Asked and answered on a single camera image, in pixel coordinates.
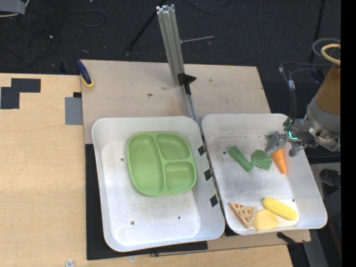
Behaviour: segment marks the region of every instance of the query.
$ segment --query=black floor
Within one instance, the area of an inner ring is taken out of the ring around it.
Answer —
[[[126,54],[161,1],[30,0],[25,15],[0,17],[0,72],[77,74],[78,59],[167,62],[157,18]],[[184,42],[184,63],[256,66],[272,113],[290,111],[279,65],[325,64],[316,55],[310,60],[313,42],[341,37],[341,0],[167,0],[166,4],[175,5],[183,41],[214,36]],[[294,75],[299,118],[319,88],[311,75],[312,70]],[[339,154],[320,147],[306,154],[311,164],[340,162]]]

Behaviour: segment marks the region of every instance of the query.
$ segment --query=black mat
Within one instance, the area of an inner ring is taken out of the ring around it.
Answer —
[[[99,185],[93,145],[85,145],[86,154],[86,221],[87,221],[87,260],[107,259],[140,254],[155,254],[206,250],[207,242],[175,244],[158,248],[142,249],[130,252],[118,252],[105,242],[102,226]]]

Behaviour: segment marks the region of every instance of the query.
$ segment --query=white bin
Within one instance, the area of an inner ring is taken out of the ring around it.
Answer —
[[[218,186],[227,224],[241,235],[268,233],[271,231],[320,229],[327,223],[327,212],[304,150],[290,157],[291,144],[283,147],[287,173],[282,174],[273,161],[269,170],[256,166],[246,172],[229,154],[232,146],[251,161],[255,150],[264,150],[268,135],[283,131],[287,116],[282,114],[211,114],[204,117],[204,132],[214,177]],[[277,216],[279,226],[257,230],[243,227],[229,208],[229,202],[264,209],[264,197],[274,197],[298,212],[298,218],[290,221]]]
[[[139,132],[168,131],[189,143],[197,169],[192,190],[168,196],[145,196],[135,190],[126,146]],[[116,251],[212,240],[225,230],[225,219],[213,182],[198,124],[185,116],[102,118],[92,128],[102,209],[103,233]]]

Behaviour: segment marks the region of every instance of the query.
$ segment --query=yellow cheese wedge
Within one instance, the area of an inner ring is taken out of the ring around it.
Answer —
[[[270,210],[264,209],[257,212],[254,227],[258,230],[273,229],[278,226],[276,215]]]

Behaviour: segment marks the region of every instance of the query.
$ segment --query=orange carrot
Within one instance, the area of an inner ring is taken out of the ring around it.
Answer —
[[[282,171],[283,174],[286,174],[287,168],[285,165],[283,149],[279,149],[276,152],[273,152],[271,155],[272,155],[272,158],[274,159],[274,161],[277,163],[280,171]]]

